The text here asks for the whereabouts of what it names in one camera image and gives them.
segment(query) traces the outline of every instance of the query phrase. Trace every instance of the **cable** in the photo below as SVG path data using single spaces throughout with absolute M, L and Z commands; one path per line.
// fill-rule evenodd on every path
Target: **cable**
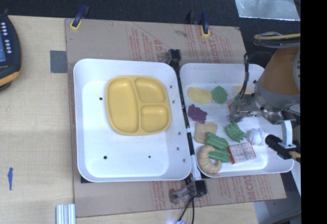
M 266 32 L 254 36 L 254 45 L 269 48 L 287 48 L 300 45 L 300 34 L 282 35 L 277 32 Z
M 247 54 L 244 55 L 244 65 L 245 65 L 245 77 L 244 77 L 244 82 L 243 82 L 243 86 L 242 89 L 239 93 L 240 99 L 242 99 L 244 97 L 245 91 L 246 91 L 246 86 L 247 86 L 247 82 L 249 80 L 249 61 L 247 59 Z
M 297 38 L 297 37 L 301 37 L 301 34 L 282 35 L 276 32 L 267 32 L 263 34 L 257 34 L 254 36 L 256 40 L 278 40 L 278 39 L 289 39 L 289 38 Z
M 192 211 L 193 211 L 193 212 L 192 212 L 192 224 L 194 223 L 194 196 L 191 197 L 191 198 L 189 199 L 189 201 L 188 201 L 188 203 L 186 204 L 186 206 L 185 206 L 185 208 L 184 208 L 184 210 L 183 210 L 181 216 L 179 217 L 177 223 L 179 223 L 179 222 L 182 220 L 182 218 L 183 218 L 183 216 L 184 216 L 184 213 L 185 213 L 186 210 L 188 209 L 188 206 L 190 205 L 191 202 L 192 202 Z

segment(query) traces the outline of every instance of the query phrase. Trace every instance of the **wooden table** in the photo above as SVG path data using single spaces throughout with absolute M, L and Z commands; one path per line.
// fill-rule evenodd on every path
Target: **wooden table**
M 74 203 L 67 74 L 50 69 L 50 51 L 66 50 L 64 18 L 9 18 L 19 35 L 24 67 L 0 92 L 0 223 L 55 223 L 56 205 Z M 181 213 L 130 213 L 78 218 L 76 223 L 173 224 Z M 183 219 L 191 223 L 191 208 Z M 258 221 L 253 203 L 243 203 L 197 207 L 194 223 Z

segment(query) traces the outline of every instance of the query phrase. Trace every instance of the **toy food package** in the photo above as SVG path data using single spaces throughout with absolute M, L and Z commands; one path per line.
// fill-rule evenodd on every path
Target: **toy food package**
M 227 150 L 231 154 L 230 159 L 232 164 L 256 158 L 252 145 L 249 142 L 230 146 Z

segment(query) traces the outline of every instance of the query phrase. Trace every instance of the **black cable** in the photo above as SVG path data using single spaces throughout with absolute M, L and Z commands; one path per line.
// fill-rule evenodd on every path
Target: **black cable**
M 285 44 L 285 43 L 298 43 L 300 42 L 299 39 L 284 39 L 284 40 L 254 40 L 254 43 L 257 44 L 275 44 L 275 45 L 281 45 L 281 44 Z
M 192 213 L 192 224 L 194 223 L 194 197 L 190 198 L 188 203 L 186 204 L 181 216 L 179 217 L 178 221 L 181 221 L 183 216 L 184 216 L 184 213 L 186 212 L 186 210 L 188 209 L 188 206 L 190 205 L 190 203 L 192 202 L 192 209 L 193 209 L 193 213 Z
M 247 82 L 249 79 L 249 60 L 247 59 L 247 54 L 244 55 L 244 65 L 245 65 L 245 78 L 244 78 L 244 83 L 242 86 L 242 89 L 240 91 L 240 99 L 242 99 L 244 97 L 245 91 L 246 91 L 246 86 L 247 86 Z
M 192 198 L 192 224 L 194 223 L 194 197 Z
M 286 43 L 286 44 L 282 44 L 282 45 L 267 45 L 267 44 L 254 44 L 257 46 L 264 46 L 267 48 L 273 48 L 273 49 L 280 49 L 280 48 L 290 48 L 290 47 L 297 47 L 300 46 L 300 43 Z

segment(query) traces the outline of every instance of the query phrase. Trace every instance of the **yellow divided plate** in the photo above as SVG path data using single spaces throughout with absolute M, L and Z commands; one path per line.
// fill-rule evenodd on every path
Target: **yellow divided plate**
M 124 135 L 164 131 L 171 121 L 164 85 L 147 76 L 120 76 L 106 86 L 106 108 L 113 129 Z

